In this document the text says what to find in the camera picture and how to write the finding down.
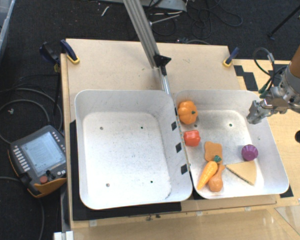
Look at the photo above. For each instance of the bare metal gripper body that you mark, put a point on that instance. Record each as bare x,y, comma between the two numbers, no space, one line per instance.
282,99

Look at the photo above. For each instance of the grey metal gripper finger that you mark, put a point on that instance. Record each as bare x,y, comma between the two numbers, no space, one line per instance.
251,113
261,114

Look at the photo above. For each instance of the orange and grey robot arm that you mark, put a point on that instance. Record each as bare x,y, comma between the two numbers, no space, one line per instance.
297,66

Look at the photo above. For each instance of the white plastic tray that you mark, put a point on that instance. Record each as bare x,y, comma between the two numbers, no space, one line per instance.
127,154
230,134

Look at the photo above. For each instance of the brown biscuit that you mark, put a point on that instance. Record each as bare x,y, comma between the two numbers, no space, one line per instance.
212,150

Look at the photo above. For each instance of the tan pizza slice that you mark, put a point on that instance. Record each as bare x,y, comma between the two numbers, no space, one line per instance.
246,172

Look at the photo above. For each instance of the orange pumpkin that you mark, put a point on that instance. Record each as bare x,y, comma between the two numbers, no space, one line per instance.
187,112

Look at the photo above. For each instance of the orange carrot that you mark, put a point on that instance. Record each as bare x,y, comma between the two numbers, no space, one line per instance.
208,172

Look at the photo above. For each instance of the pale wood board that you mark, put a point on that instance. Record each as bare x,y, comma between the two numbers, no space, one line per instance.
115,66

